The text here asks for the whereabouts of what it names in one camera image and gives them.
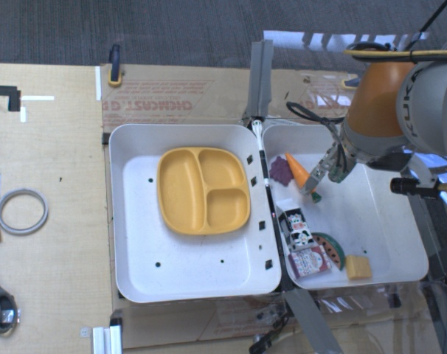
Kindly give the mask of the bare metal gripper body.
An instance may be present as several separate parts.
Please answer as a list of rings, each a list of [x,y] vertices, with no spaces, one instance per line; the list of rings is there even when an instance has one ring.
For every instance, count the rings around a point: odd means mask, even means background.
[[[344,147],[334,142],[320,161],[321,172],[330,181],[337,184],[342,183],[356,166],[349,153]]]

